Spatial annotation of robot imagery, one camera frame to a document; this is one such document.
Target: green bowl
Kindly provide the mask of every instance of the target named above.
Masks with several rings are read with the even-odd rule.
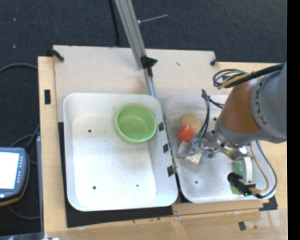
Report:
[[[119,136],[133,144],[146,142],[157,132],[155,116],[150,110],[137,104],[122,107],[115,116],[115,126]]]

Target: white screen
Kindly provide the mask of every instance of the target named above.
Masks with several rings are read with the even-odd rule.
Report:
[[[19,154],[0,152],[0,189],[14,189]]]

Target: wooden table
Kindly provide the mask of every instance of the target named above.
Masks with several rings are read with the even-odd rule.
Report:
[[[220,70],[263,69],[267,63],[218,62]],[[67,227],[56,101],[55,58],[38,58],[40,135],[43,180],[43,214],[46,237],[62,239],[287,239],[287,143],[263,142],[263,149],[278,175],[275,198],[278,210],[259,211],[262,202],[174,204],[180,213],[162,218],[116,221]],[[45,100],[50,91],[50,103]]]

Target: red tomato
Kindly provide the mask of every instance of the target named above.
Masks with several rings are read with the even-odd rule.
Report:
[[[189,124],[185,124],[178,131],[178,139],[184,142],[190,142],[195,137],[195,132]]]

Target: black clamp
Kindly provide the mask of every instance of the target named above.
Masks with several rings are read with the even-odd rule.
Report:
[[[158,60],[154,59],[154,58],[149,58],[147,56],[142,56],[141,57],[142,67],[143,67],[143,69],[147,69],[149,77],[153,77],[154,76],[154,74],[152,72],[152,66],[154,64],[156,64],[157,62],[158,62]]]
[[[48,49],[48,50],[46,50],[46,55],[47,55],[48,57],[56,56],[56,57],[59,59],[59,61],[61,61],[61,62],[63,62],[63,61],[65,60],[65,58],[62,57],[62,56],[59,54],[59,52],[57,52],[55,49]]]

